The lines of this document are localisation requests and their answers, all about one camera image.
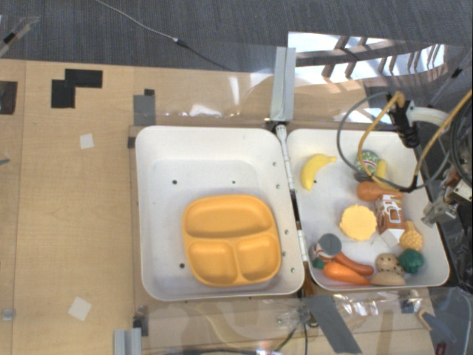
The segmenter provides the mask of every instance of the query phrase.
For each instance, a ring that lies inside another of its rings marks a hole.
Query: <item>white tray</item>
[[[263,129],[150,126],[137,137],[136,157],[142,280],[151,296],[177,301],[291,294],[300,288],[304,269],[275,135]],[[183,212],[197,198],[221,194],[254,195],[272,209],[284,253],[273,279],[214,288],[192,275],[183,248]]]
[[[362,134],[363,132],[351,130],[342,132],[342,149],[348,159],[355,160],[358,142]],[[377,232],[369,240],[358,242],[346,237],[338,228],[341,214],[345,208],[357,203],[374,209],[374,204],[365,203],[357,198],[356,186],[358,183],[353,178],[353,171],[338,156],[335,130],[295,130],[288,136],[287,147],[291,157],[299,214],[307,246],[316,243],[325,233],[334,233],[341,239],[342,251],[348,257],[371,266],[374,266],[375,259],[380,253],[400,254],[402,252],[399,245],[389,249]],[[391,181],[405,186],[411,183],[416,164],[415,154],[411,149],[403,146],[395,133],[373,132],[366,140],[364,148],[371,149],[380,158],[387,161],[387,177]],[[301,185],[301,169],[307,159],[318,153],[336,156],[337,161],[320,169],[316,176],[317,183],[308,191]],[[424,246],[421,252],[425,258],[425,265],[415,276],[406,276],[406,288],[442,285],[449,277],[449,263],[438,228],[437,226],[428,227],[421,221],[423,208],[428,201],[425,189],[403,196],[404,217],[411,220],[423,235]],[[311,268],[311,273],[321,287],[331,291],[383,288],[374,285],[358,286],[336,282],[325,277],[319,269]]]

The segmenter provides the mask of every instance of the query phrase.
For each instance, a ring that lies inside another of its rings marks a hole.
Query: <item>wire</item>
[[[425,147],[423,148],[423,151],[421,153],[421,156],[419,157],[419,160],[417,162],[417,165],[415,166],[414,170],[414,175],[412,176],[412,182],[409,187],[401,187],[398,188],[399,191],[401,192],[412,192],[416,189],[417,187],[417,179],[419,172],[421,170],[421,166],[423,163],[423,160],[429,153],[430,149],[434,145],[435,141],[440,137],[440,135],[445,131],[445,129],[448,127],[450,122],[453,120],[453,118],[458,114],[458,112],[462,109],[462,107],[469,101],[469,99],[472,96],[472,91],[469,90],[466,95],[460,100],[460,102],[457,104],[457,106],[450,112],[450,114],[447,116],[445,121],[438,127],[437,131],[435,134],[430,138],[429,142]],[[367,165],[363,162],[363,155],[362,155],[362,146],[364,143],[364,140],[367,138],[368,134],[375,128],[376,124],[381,120],[383,115],[389,110],[390,107],[392,107],[394,104],[398,103],[401,107],[403,104],[405,104],[404,100],[404,95],[402,95],[400,92],[396,92],[395,95],[391,98],[389,103],[383,108],[383,110],[380,112],[380,114],[376,117],[376,119],[371,123],[371,125],[368,127],[368,129],[364,132],[363,136],[361,137],[360,143],[358,145],[358,159],[361,163],[361,166],[363,167],[364,171],[369,174],[370,171],[367,168]],[[370,177],[377,183],[379,186],[382,186],[385,188],[386,184],[378,177],[375,175],[370,175]]]
[[[338,150],[338,153],[340,154],[340,158],[345,162],[345,164],[347,164],[353,171],[355,172],[360,172],[360,170],[358,168],[356,168],[356,166],[354,164],[352,164],[348,159],[347,157],[344,155],[342,149],[341,149],[341,131],[343,130],[343,127],[344,127],[344,124],[345,122],[347,121],[347,119],[349,118],[349,116],[356,110],[358,109],[361,105],[363,105],[364,103],[366,103],[367,101],[370,101],[374,98],[378,98],[378,97],[381,97],[381,96],[388,96],[389,93],[388,92],[378,92],[378,93],[375,93],[374,95],[371,95],[371,96],[367,96],[366,98],[363,98],[361,99],[358,103],[356,103],[355,105],[353,105],[349,110],[348,112],[342,117],[341,121],[340,121],[340,124],[338,125],[338,129],[337,129],[337,150]],[[450,156],[450,150],[445,154],[445,156],[443,157],[443,160],[442,160],[442,163],[440,164],[440,166],[438,167],[437,171],[435,171],[435,173],[433,174],[433,176],[431,176],[430,179],[426,180],[422,185],[420,186],[416,186],[415,189],[422,189],[426,186],[428,186],[429,184],[431,184],[435,179],[437,179],[438,175],[442,172],[443,168],[445,167],[445,165],[447,164],[448,160],[449,160],[449,156]],[[383,182],[389,184],[390,186],[393,186],[395,188],[403,188],[402,186],[398,186],[397,184],[389,181],[389,180],[386,180],[386,179],[383,179],[382,177],[378,177],[380,180],[382,180]]]
[[[375,118],[375,120],[368,126],[368,128],[365,130],[363,135],[361,136],[360,142],[358,144],[358,160],[360,161],[361,167],[364,169],[364,171],[371,177],[371,179],[378,184],[382,188],[386,189],[391,189],[391,185],[388,183],[383,182],[380,178],[376,177],[374,174],[370,175],[370,171],[363,161],[363,143],[367,139],[368,135],[371,133],[371,131],[378,125],[379,121],[383,118],[383,116],[387,113],[387,111],[394,105],[398,104],[400,107],[403,107],[404,104],[406,103],[406,99],[404,98],[404,95],[397,91],[394,96],[391,97],[387,105],[381,110],[379,115]]]
[[[286,344],[292,339],[292,337],[294,336],[294,333],[296,332],[297,330],[297,327],[299,326],[299,324],[296,325],[296,327],[289,333],[289,335],[286,337],[286,339],[278,346],[275,348],[275,352],[280,352],[282,350],[282,348],[284,346],[286,346]]]
[[[106,2],[104,1],[101,1],[101,0],[93,0],[95,1],[96,3],[99,3],[100,5],[103,5],[104,7],[110,9],[110,10],[113,10],[114,12],[118,13],[119,15],[127,18],[128,20],[130,20],[131,22],[133,22],[134,24],[138,25],[139,27],[142,27],[144,30],[148,30],[149,32],[151,33],[154,33],[154,34],[158,34],[159,36],[162,36],[162,37],[166,37],[168,39],[171,39],[176,45],[180,46],[180,47],[183,47],[184,49],[187,49],[189,50],[191,53],[197,55],[198,57],[201,57],[202,59],[204,59],[205,61],[209,62],[209,63],[212,63],[213,65],[223,69],[223,70],[226,70],[226,71],[232,71],[231,69],[227,68],[226,66],[224,66],[223,64],[220,64],[220,63],[217,63],[215,61],[212,61],[210,58],[207,58],[205,55],[199,53],[198,51],[196,51],[195,49],[193,49],[192,47],[190,47],[187,43],[185,43],[182,39],[178,38],[178,37],[173,37],[172,35],[169,35],[169,34],[166,34],[166,33],[163,33],[163,32],[160,32],[159,30],[156,30],[156,29],[153,29],[152,27],[149,27],[148,25],[145,25],[143,22],[140,22],[138,21],[135,17],[132,17],[130,16],[128,13],[125,13],[123,12],[122,10],[119,10],[118,8],[115,8],[113,7],[112,5],[110,4],[107,4]]]
[[[309,348],[309,339],[307,338],[307,327],[305,323],[302,324],[304,326],[304,338],[305,338],[305,343],[304,343],[304,355],[307,355],[307,350]]]
[[[461,178],[463,178],[468,184],[468,186],[471,188],[472,187],[472,177],[468,175],[467,172],[463,169],[462,162],[461,162],[461,154],[460,150],[458,149],[458,141],[461,137],[460,135],[460,129],[463,127],[463,120],[466,116],[466,113],[471,109],[472,107],[472,100],[470,99],[469,103],[465,108],[463,109],[461,115],[457,116],[453,123],[452,123],[452,128],[451,133],[450,133],[450,149],[452,150],[452,163],[457,169],[458,174],[460,175]]]
[[[93,0],[95,1],[96,3],[99,3],[100,5],[103,5],[104,7],[107,7],[109,8],[110,10],[113,10],[114,12],[122,15],[123,17],[127,18],[128,20],[134,22],[136,25],[138,25],[139,27],[142,27],[143,29],[145,30],[148,30],[154,34],[158,34],[159,36],[163,36],[163,37],[166,37],[166,38],[169,38],[171,39],[172,41],[174,42],[177,42],[179,39],[176,38],[176,37],[173,37],[172,35],[169,35],[169,34],[165,34],[163,32],[160,32],[159,30],[156,30],[156,29],[153,29],[152,27],[149,27],[141,22],[139,22],[136,18],[134,17],[131,17],[129,14],[123,12],[122,10],[119,10],[118,8],[115,8],[113,7],[112,5],[109,5],[107,4],[106,2],[104,1],[101,1],[101,0]]]
[[[449,78],[443,82],[439,90],[432,97],[431,101],[429,102],[428,107],[433,108],[435,107],[435,105],[437,105],[437,103],[440,100],[440,96],[442,95],[442,92],[445,90],[445,88],[447,88],[447,86],[450,85],[452,80],[456,79],[456,77],[459,76],[459,74],[461,74],[463,69],[468,66],[468,63],[470,62],[470,58],[472,56],[472,52],[473,50],[470,49],[470,51],[468,51],[468,54],[466,54],[465,57],[461,60],[461,62],[458,64],[458,67],[455,70],[453,70]]]
[[[419,161],[417,163],[417,166],[415,167],[414,175],[417,176],[419,174],[419,171],[421,170],[421,165],[423,159],[426,157],[427,153],[430,151],[432,146],[434,145],[435,141],[437,138],[440,137],[442,132],[445,130],[445,128],[450,124],[450,122],[453,120],[453,118],[458,114],[459,111],[463,108],[463,106],[472,98],[472,90],[469,90],[465,96],[460,100],[460,102],[457,104],[457,106],[450,112],[449,116],[445,119],[445,121],[439,126],[437,129],[437,132],[430,138],[430,141],[427,143],[427,145],[423,148],[423,151],[421,153],[421,156],[419,157]]]

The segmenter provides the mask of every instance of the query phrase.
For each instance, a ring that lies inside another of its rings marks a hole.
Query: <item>orange carrot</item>
[[[368,266],[366,264],[360,264],[351,260],[347,255],[343,252],[339,252],[334,258],[337,263],[342,264],[345,267],[352,269],[354,272],[364,276],[370,276],[373,274],[375,269],[372,266]]]
[[[356,188],[358,198],[363,201],[374,201],[382,195],[394,195],[398,198],[402,197],[402,192],[385,189],[378,186],[372,181],[362,181]]]
[[[345,267],[337,262],[325,263],[324,275],[330,279],[343,281],[346,283],[353,284],[370,284],[370,281],[366,278],[357,274],[352,269]]]

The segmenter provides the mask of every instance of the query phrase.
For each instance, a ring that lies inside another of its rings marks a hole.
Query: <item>white sticker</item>
[[[86,300],[82,300],[80,297],[76,297],[68,313],[74,318],[84,321],[91,307],[92,304],[88,303]]]
[[[81,135],[81,149],[91,149],[94,146],[92,134]]]

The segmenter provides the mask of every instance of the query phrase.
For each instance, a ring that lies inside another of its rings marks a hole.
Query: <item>green toy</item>
[[[416,274],[418,269],[423,266],[423,256],[419,251],[408,248],[398,258],[399,264],[408,274]]]

